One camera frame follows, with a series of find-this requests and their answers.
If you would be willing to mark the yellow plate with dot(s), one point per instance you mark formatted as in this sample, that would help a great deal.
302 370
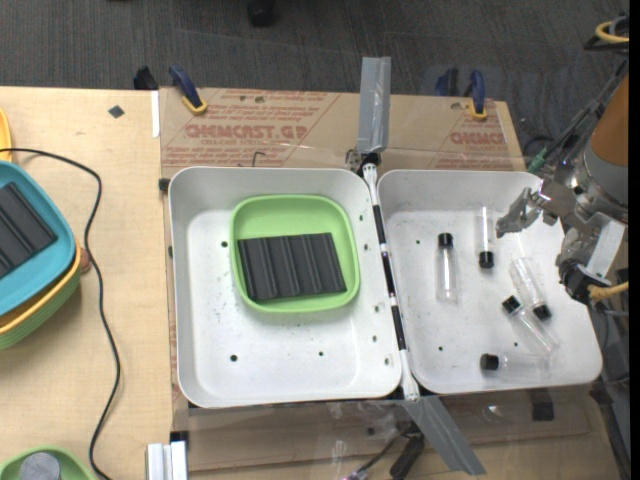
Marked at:
60 310
4 138

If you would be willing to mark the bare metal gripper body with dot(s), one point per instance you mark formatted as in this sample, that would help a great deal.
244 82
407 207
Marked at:
567 193

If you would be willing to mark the black chair caster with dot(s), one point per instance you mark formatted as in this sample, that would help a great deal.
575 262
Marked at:
261 13

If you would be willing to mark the brown cardboard board red print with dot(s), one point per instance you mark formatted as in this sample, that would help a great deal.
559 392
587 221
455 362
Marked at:
280 128

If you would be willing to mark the black ribbed rack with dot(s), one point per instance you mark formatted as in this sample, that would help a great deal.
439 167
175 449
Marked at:
20 228
292 268

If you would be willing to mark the white plastic tray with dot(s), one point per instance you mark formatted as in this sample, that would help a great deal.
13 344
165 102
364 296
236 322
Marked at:
280 358
450 343

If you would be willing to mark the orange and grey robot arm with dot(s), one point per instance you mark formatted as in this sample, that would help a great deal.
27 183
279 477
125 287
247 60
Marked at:
612 133

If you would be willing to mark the black cylinder on white bracket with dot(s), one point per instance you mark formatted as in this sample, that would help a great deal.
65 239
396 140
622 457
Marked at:
582 273

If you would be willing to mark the thin black and white rod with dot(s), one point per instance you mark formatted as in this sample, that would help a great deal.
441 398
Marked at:
382 238

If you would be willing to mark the clear vial with black cap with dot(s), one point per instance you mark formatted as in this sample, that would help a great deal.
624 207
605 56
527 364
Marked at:
527 283
510 365
485 248
530 325
446 268

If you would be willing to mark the grey cylinder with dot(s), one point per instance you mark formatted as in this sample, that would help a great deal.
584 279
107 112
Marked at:
40 468

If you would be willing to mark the blue plate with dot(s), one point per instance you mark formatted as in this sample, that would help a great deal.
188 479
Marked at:
47 288

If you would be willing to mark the green plate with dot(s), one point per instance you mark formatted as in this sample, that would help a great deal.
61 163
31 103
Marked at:
75 465
295 215
55 330

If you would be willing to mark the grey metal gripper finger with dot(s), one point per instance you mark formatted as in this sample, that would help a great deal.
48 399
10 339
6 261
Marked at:
507 223
529 197

